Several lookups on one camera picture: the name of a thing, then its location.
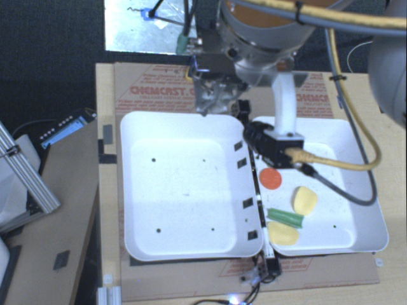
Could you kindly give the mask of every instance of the led light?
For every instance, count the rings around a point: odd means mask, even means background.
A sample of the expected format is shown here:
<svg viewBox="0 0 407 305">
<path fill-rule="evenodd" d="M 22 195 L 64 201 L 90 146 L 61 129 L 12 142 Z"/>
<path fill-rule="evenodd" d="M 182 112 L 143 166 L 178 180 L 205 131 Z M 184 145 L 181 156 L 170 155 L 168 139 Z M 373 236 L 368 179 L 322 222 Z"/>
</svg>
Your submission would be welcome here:
<svg viewBox="0 0 407 305">
<path fill-rule="evenodd" d="M 232 305 L 239 305 L 240 304 L 239 300 L 235 296 L 231 296 L 229 298 L 229 303 L 232 304 Z"/>
</svg>

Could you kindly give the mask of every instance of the cable clip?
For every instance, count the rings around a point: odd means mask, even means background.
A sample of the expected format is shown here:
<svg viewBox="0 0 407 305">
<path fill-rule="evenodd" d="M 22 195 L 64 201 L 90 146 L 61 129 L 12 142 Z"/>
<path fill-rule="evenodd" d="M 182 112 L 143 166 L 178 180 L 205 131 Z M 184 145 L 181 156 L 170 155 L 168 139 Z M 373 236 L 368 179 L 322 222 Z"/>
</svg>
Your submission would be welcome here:
<svg viewBox="0 0 407 305">
<path fill-rule="evenodd" d="M 1 154 L 0 158 L 6 157 L 6 156 L 14 156 L 16 154 L 18 154 L 21 151 L 21 148 L 19 145 L 15 145 L 9 149 L 6 150 L 6 153 Z"/>
<path fill-rule="evenodd" d="M 305 23 L 300 20 L 301 8 L 303 7 L 303 5 L 304 3 L 302 1 L 295 2 L 295 7 L 297 8 L 297 11 L 295 13 L 295 21 L 300 25 L 305 25 Z"/>
<path fill-rule="evenodd" d="M 333 80 L 333 81 L 346 80 L 346 79 L 347 79 L 347 77 L 342 76 L 341 74 L 339 74 L 337 76 L 329 77 L 329 80 Z"/>
</svg>

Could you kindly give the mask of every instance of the wooden table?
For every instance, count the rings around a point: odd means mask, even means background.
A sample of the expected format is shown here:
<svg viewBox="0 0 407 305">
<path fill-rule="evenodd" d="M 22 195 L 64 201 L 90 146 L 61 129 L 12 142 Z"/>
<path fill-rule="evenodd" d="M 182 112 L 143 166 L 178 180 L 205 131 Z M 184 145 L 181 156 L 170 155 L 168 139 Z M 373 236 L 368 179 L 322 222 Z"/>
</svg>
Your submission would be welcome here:
<svg viewBox="0 0 407 305">
<path fill-rule="evenodd" d="M 43 180 L 61 206 L 6 241 L 22 246 L 6 305 L 74 304 L 97 209 L 96 129 L 94 121 L 51 146 Z M 55 269 L 59 254 L 67 263 Z"/>
<path fill-rule="evenodd" d="M 97 65 L 98 134 L 103 138 L 104 126 L 114 131 L 114 71 L 111 64 Z M 330 74 L 324 80 L 336 118 L 345 118 L 336 101 Z M 407 244 L 406 244 L 406 131 L 382 114 L 370 92 L 368 77 L 349 74 L 347 86 L 350 96 L 367 126 L 382 147 L 383 161 L 375 169 L 380 204 L 389 231 L 389 245 L 376 255 L 383 260 L 378 268 L 380 284 L 349 287 L 261 292 L 255 305 L 266 304 L 404 304 L 407 300 Z M 267 104 L 259 99 L 257 103 Z M 104 146 L 105 154 L 116 154 L 116 140 Z M 117 172 L 114 164 L 99 166 L 100 229 L 102 238 L 102 273 L 104 286 L 120 286 L 120 250 L 118 227 Z M 126 305 L 188 305 L 199 298 L 165 299 L 160 301 L 126 302 Z"/>
</svg>

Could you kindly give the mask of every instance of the blue tape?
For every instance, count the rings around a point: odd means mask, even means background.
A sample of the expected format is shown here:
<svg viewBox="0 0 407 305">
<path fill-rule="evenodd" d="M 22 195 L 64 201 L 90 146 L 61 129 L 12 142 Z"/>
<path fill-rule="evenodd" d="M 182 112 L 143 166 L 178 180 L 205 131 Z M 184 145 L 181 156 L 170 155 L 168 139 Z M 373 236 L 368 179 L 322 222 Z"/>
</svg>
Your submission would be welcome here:
<svg viewBox="0 0 407 305">
<path fill-rule="evenodd" d="M 150 10 L 153 10 L 153 9 L 152 9 L 152 8 L 151 8 L 151 9 L 150 9 L 150 8 L 144 8 L 144 9 L 142 9 L 141 12 L 140 12 L 141 17 L 142 17 L 145 21 L 147 21 L 147 22 L 150 22 L 150 21 L 154 20 L 154 18 L 148 17 L 148 12 L 149 12 Z"/>
</svg>

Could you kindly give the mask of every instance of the cardboard box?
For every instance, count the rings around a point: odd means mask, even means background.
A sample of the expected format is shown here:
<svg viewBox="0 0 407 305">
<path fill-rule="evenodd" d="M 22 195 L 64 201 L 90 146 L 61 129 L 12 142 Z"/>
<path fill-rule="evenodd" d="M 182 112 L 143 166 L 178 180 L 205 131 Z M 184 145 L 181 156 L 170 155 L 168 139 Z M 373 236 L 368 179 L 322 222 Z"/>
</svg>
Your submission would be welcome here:
<svg viewBox="0 0 407 305">
<path fill-rule="evenodd" d="M 252 259 L 139 262 L 131 259 L 123 242 L 123 184 L 120 129 L 131 111 L 194 112 L 193 84 L 185 79 L 185 66 L 115 64 L 116 141 L 122 300 L 140 301 L 249 292 L 240 279 L 253 269 Z M 273 115 L 271 88 L 252 89 L 251 118 Z M 333 118 L 322 74 L 311 73 L 297 90 L 298 116 Z M 282 275 L 262 290 L 289 290 L 378 283 L 371 254 L 341 254 L 281 259 Z"/>
</svg>

